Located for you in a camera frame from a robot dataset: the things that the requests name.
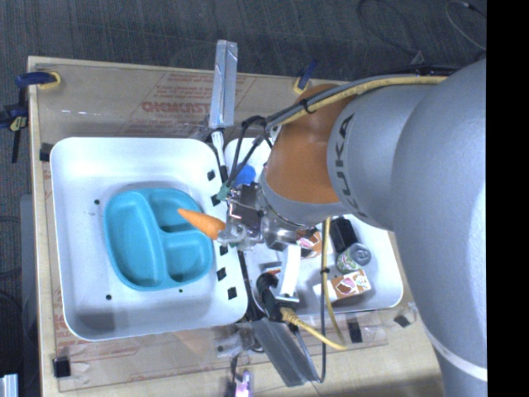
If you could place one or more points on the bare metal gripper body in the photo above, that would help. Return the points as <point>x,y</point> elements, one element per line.
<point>252,209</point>

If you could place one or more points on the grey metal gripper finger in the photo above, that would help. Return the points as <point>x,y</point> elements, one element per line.
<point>227,236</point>
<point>244,239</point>

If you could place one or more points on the orange carrot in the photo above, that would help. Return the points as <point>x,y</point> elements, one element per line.
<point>202,221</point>

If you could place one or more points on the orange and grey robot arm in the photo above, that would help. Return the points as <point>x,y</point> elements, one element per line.
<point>413,159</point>

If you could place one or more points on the thin black and white rod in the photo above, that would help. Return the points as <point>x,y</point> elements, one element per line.
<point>244,271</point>

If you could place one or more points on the blue round cap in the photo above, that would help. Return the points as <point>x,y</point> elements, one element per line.
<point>246,175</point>

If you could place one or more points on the pink and orange printed packet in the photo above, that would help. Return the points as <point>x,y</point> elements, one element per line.
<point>312,244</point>

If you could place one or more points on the blue divided plate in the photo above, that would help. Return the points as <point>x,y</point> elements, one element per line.
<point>136,242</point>

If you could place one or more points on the black carton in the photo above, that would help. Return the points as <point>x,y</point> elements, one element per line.
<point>343,234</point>

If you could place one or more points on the green and white small can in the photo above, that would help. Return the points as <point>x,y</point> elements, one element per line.
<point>351,259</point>

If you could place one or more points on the white and brown printed carton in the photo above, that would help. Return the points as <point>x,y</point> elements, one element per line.
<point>347,285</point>

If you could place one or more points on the white plastic tray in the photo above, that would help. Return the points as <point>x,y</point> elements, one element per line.
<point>384,279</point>
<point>82,172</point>

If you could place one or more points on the brown cardboard board red print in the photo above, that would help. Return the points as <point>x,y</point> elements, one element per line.
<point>103,97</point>

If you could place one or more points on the black cylinder on white bracket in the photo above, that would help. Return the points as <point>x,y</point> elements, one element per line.
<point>289,271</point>

